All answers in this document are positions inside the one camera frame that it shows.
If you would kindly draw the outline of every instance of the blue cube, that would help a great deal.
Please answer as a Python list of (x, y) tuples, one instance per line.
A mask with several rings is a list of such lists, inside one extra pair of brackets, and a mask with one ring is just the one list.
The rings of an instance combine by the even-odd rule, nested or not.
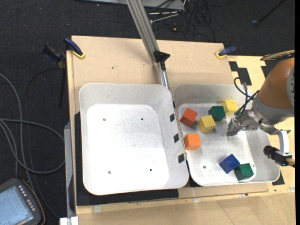
[(225, 173), (229, 173), (238, 165), (240, 165), (240, 162), (236, 159), (236, 157), (233, 154), (230, 154), (221, 163), (219, 163), (219, 165), (225, 171)]

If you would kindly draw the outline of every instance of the block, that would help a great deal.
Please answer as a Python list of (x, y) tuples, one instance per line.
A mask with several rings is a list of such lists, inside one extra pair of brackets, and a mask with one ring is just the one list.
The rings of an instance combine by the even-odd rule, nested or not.
[(226, 115), (234, 115), (234, 113), (239, 109), (235, 100), (226, 100), (221, 104), (224, 107)]
[(202, 133), (213, 130), (215, 126), (216, 123), (211, 115), (201, 117), (198, 121), (198, 127)]
[(199, 134), (187, 134), (183, 141), (186, 150), (197, 150), (201, 146)]
[(230, 154), (227, 158), (220, 162), (219, 165), (225, 171), (225, 173), (229, 173), (238, 165), (240, 165), (240, 162), (236, 159), (236, 157), (233, 154)]
[(240, 164), (234, 169), (234, 173), (238, 181), (251, 178), (254, 173), (249, 163)]
[(194, 110), (187, 108), (185, 112), (183, 113), (180, 122), (183, 123), (184, 125), (190, 127), (193, 125), (195, 122), (195, 119), (197, 117), (198, 113), (195, 112)]
[(215, 122), (220, 122), (226, 116), (223, 106), (212, 106), (208, 114), (212, 116)]

